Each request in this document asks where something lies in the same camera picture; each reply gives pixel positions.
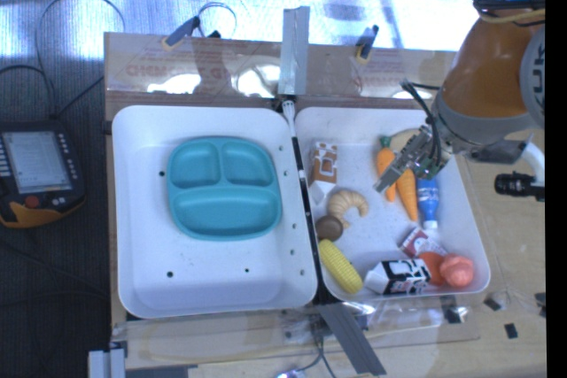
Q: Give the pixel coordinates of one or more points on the black cylinder on white bracket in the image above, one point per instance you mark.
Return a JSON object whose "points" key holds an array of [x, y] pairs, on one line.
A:
{"points": [[514, 184]]}

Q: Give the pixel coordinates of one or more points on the brown cardboard board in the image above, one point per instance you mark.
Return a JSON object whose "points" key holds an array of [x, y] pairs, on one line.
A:
{"points": [[133, 66]]}

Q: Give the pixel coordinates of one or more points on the brown round toy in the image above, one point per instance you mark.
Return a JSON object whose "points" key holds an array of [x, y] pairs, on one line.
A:
{"points": [[329, 228]]}

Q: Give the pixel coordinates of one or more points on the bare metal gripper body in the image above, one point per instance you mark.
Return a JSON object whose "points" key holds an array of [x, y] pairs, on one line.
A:
{"points": [[424, 152]]}

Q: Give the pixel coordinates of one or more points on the large orange carrot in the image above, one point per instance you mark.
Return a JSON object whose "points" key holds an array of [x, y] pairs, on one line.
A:
{"points": [[408, 192]]}

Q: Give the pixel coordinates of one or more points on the red and white carton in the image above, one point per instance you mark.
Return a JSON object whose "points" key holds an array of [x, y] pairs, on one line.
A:
{"points": [[416, 243]]}

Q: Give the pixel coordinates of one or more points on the small orange carrot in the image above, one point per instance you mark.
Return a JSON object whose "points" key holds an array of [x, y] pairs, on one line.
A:
{"points": [[384, 159]]}

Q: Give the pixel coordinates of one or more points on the brown and white carton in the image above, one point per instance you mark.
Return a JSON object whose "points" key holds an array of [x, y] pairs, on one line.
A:
{"points": [[323, 166]]}

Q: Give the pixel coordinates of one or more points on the yellow corn cob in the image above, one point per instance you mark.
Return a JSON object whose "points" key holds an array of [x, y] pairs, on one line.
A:
{"points": [[340, 266]]}

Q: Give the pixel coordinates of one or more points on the pink round toy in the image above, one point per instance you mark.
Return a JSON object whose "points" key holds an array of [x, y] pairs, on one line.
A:
{"points": [[457, 272]]}

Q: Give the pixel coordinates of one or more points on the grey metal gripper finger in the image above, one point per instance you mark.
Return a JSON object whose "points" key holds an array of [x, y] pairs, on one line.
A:
{"points": [[390, 176], [395, 181]]}

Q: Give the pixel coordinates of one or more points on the black and white carton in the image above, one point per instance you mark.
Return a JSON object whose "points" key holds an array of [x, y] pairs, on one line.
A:
{"points": [[403, 276]]}

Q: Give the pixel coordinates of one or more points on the blue divided plate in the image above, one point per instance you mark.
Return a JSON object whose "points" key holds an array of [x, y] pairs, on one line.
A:
{"points": [[223, 208]]}

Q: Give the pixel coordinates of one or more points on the beige croissant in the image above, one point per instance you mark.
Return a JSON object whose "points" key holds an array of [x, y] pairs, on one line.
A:
{"points": [[343, 201]]}

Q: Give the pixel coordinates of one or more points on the blue and white bottle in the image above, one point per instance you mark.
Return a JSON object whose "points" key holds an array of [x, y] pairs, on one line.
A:
{"points": [[428, 199]]}

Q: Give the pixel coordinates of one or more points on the white plastic tray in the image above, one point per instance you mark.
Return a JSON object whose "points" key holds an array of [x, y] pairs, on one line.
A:
{"points": [[381, 230], [146, 234]]}

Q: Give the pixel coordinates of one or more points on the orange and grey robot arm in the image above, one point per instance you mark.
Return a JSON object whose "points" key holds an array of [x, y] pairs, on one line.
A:
{"points": [[483, 66]]}

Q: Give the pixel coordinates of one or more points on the beige flat toy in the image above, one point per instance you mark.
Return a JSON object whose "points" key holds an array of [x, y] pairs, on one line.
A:
{"points": [[401, 135]]}

